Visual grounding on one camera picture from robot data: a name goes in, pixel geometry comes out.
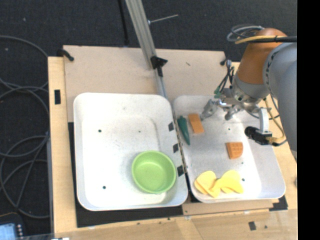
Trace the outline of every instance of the wooden block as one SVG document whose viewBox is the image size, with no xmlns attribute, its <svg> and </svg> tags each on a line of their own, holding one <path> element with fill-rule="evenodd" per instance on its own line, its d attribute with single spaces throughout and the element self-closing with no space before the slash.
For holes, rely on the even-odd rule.
<svg viewBox="0 0 320 240">
<path fill-rule="evenodd" d="M 205 132 L 204 127 L 202 126 L 200 116 L 196 113 L 188 115 L 190 124 L 192 126 L 193 132 L 195 134 L 201 134 Z"/>
<path fill-rule="evenodd" d="M 230 159 L 239 158 L 244 151 L 244 145 L 242 142 L 227 142 L 226 148 Z"/>
</svg>

